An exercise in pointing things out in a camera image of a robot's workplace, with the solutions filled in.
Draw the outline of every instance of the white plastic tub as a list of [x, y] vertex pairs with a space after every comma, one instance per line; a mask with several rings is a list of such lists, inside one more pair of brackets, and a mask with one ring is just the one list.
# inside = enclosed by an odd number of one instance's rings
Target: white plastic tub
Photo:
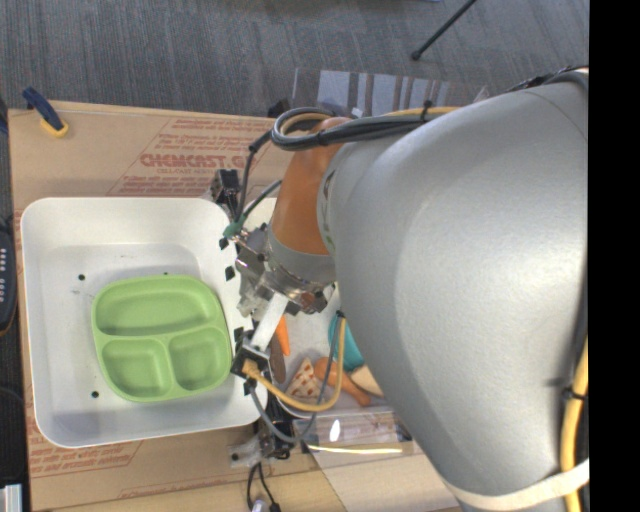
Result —
[[[48, 198], [22, 216], [27, 329], [35, 418], [52, 443], [69, 448], [246, 425], [258, 418], [243, 381], [155, 403], [116, 395], [102, 376], [91, 331], [93, 297], [124, 278], [187, 274], [219, 296], [230, 338], [251, 328], [236, 308], [240, 277], [227, 280], [228, 223], [204, 199]], [[258, 389], [266, 402], [266, 391]]]

